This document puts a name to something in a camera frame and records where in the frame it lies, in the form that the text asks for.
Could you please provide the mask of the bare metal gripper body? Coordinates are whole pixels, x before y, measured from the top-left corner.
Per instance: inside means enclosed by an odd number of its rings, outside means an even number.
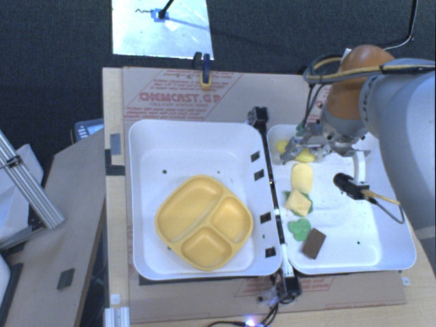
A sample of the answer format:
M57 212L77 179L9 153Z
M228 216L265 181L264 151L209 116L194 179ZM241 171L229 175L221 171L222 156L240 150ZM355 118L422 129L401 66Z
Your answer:
M329 124L306 123L299 124L296 128L297 142L304 146L328 145L331 148L350 148L355 144L355 139L340 134Z

